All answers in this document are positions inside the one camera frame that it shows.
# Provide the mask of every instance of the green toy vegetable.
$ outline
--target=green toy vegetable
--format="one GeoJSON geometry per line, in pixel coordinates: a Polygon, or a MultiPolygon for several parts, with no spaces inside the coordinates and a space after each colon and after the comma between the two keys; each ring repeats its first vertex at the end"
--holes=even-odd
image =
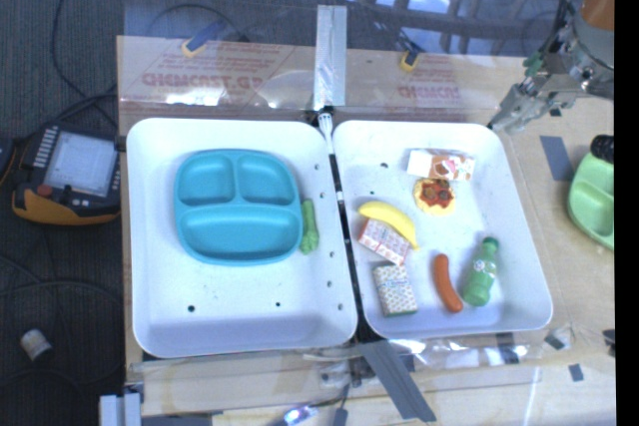
{"type": "Polygon", "coordinates": [[[316,226],[316,212],[313,207],[313,201],[310,199],[302,201],[302,219],[304,221],[304,233],[300,242],[300,250],[302,253],[308,254],[318,248],[320,244],[320,234],[316,226]]]}

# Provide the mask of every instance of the blue plate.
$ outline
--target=blue plate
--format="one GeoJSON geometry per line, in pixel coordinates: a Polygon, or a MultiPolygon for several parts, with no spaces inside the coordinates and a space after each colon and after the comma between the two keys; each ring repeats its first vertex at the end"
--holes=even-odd
{"type": "Polygon", "coordinates": [[[296,181],[281,160],[267,153],[195,153],[178,169],[174,208],[180,243],[203,262],[275,262],[295,252],[302,240],[296,181]]]}

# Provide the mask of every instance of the small box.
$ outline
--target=small box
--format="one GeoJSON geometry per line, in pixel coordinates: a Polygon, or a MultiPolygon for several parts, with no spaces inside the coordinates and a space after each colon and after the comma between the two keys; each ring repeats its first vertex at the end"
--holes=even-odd
{"type": "Polygon", "coordinates": [[[357,241],[395,264],[403,264],[411,249],[406,238],[387,223],[374,218],[366,220],[357,241]]]}
{"type": "Polygon", "coordinates": [[[412,150],[406,171],[423,178],[449,181],[469,181],[475,168],[475,160],[460,151],[412,150]]]}
{"type": "Polygon", "coordinates": [[[417,300],[408,280],[406,267],[396,264],[377,266],[372,271],[384,316],[417,312],[417,300]]]}

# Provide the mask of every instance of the red sausage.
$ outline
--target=red sausage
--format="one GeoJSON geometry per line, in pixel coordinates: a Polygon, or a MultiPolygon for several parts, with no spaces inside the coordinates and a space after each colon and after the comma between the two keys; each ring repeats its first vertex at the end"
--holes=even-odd
{"type": "Polygon", "coordinates": [[[435,287],[446,309],[450,312],[459,312],[463,309],[463,302],[450,282],[450,276],[448,275],[448,256],[446,254],[441,253],[435,257],[433,273],[435,287]]]}

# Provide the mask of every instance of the orange handheld device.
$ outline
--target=orange handheld device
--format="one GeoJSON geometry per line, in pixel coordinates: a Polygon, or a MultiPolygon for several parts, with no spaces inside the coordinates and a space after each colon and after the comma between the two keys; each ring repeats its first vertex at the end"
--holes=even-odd
{"type": "Polygon", "coordinates": [[[87,225],[120,213],[120,156],[104,134],[48,123],[32,137],[16,175],[12,208],[26,220],[87,225]]]}

